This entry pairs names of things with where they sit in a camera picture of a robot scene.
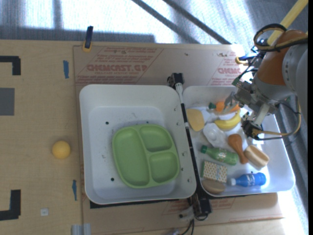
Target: toy banana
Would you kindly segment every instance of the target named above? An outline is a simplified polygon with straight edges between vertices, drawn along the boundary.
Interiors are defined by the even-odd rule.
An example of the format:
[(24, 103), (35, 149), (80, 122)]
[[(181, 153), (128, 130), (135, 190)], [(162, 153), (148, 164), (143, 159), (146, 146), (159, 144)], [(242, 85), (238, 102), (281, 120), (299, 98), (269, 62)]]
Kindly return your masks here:
[(226, 120), (218, 119), (218, 120), (215, 120), (214, 123), (221, 130), (228, 131), (228, 130), (235, 128), (237, 126), (237, 124), (240, 122), (240, 120), (241, 120), (240, 110), (238, 110), (236, 115), (233, 116), (231, 119), (226, 119)]

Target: green plate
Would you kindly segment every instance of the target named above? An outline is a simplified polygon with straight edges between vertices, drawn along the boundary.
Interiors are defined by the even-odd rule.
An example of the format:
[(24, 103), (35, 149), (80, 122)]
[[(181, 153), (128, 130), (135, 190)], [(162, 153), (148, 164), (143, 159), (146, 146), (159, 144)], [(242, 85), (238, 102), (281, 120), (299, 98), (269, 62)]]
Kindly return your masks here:
[(122, 181), (132, 188), (159, 186), (179, 173), (179, 158), (170, 133), (156, 124), (119, 129), (112, 139), (113, 157)]

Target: toy bottle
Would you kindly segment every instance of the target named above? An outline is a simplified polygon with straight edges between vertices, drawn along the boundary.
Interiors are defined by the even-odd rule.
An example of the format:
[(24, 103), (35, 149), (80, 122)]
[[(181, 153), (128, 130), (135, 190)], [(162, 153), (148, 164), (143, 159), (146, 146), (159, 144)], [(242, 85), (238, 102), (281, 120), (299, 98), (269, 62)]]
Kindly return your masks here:
[(239, 178), (230, 178), (228, 180), (228, 184), (231, 186), (262, 186), (266, 183), (266, 177), (263, 173), (248, 173), (243, 174)]
[(209, 148), (203, 145), (201, 148), (201, 153), (207, 154), (212, 159), (229, 165), (235, 165), (238, 161), (238, 155), (236, 153), (222, 148)]

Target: beige speckled cracker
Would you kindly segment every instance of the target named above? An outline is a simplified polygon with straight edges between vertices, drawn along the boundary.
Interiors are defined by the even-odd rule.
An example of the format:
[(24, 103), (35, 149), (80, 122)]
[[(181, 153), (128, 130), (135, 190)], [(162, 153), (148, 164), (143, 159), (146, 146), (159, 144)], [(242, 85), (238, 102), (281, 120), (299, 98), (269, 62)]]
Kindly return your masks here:
[(227, 167), (209, 161), (203, 161), (201, 176), (209, 180), (226, 183)]

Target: black corner marker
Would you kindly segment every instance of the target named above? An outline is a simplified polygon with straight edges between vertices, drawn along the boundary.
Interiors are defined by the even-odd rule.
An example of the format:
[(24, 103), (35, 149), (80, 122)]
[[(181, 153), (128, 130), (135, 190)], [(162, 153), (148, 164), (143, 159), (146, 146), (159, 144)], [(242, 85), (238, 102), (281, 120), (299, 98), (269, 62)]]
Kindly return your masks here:
[(21, 75), (21, 59), (18, 56), (0, 56), (1, 63), (12, 63), (12, 75)]
[(11, 190), (10, 209), (0, 211), (0, 221), (18, 219), (21, 215), (21, 190)]

